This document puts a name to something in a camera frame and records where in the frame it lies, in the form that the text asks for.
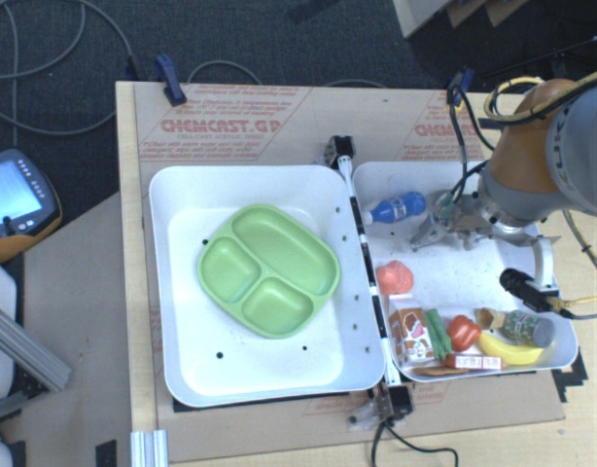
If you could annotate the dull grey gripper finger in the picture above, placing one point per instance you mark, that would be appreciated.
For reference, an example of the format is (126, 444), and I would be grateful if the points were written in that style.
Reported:
(467, 241)
(427, 235)

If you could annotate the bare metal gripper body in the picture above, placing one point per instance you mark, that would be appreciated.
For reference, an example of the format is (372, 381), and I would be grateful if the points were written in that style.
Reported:
(473, 217)

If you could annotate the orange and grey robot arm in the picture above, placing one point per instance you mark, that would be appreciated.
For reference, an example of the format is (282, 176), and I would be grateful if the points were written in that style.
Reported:
(527, 154)

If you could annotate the white plastic tray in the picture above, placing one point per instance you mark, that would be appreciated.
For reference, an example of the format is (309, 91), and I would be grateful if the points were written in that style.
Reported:
(191, 358)
(464, 280)

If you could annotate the blue plastic bottle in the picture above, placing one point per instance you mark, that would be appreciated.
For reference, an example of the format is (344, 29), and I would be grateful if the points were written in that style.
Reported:
(398, 207)

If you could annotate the pink lumpy toy food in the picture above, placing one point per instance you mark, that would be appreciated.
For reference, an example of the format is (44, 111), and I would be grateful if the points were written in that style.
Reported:
(395, 277)

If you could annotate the thin black and white rod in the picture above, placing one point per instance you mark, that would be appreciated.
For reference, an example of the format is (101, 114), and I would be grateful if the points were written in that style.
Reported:
(367, 261)

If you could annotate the tan toy cone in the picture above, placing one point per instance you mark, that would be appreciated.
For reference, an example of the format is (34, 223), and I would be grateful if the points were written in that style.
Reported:
(488, 318)

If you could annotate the red toy pepper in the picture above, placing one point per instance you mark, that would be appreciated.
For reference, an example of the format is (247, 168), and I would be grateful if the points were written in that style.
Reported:
(464, 333)

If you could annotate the green toy beans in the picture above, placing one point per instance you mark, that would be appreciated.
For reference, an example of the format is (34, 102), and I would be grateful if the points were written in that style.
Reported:
(438, 334)

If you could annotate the brown and white carton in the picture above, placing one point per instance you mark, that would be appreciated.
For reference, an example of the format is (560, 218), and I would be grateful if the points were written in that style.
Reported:
(410, 334)

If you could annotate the green labelled grey can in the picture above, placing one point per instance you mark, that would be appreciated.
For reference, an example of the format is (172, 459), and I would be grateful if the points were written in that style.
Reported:
(527, 328)

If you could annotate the yellow banana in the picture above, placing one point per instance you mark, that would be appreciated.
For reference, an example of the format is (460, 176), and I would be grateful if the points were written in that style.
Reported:
(510, 353)

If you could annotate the red and white packet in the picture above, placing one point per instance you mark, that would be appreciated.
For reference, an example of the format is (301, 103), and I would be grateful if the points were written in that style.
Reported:
(473, 362)

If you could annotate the brown biscuit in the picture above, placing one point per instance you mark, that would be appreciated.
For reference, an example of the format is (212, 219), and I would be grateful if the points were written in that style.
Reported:
(439, 371)

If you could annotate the green divided plate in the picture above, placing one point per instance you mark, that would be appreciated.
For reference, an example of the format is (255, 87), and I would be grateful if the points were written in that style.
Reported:
(274, 241)

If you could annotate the brown cardboard board, red print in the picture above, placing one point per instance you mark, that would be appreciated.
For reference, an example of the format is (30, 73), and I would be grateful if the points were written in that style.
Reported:
(279, 124)

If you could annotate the black cylinder on white bracket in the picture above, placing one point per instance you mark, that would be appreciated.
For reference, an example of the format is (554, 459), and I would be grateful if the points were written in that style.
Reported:
(522, 282)

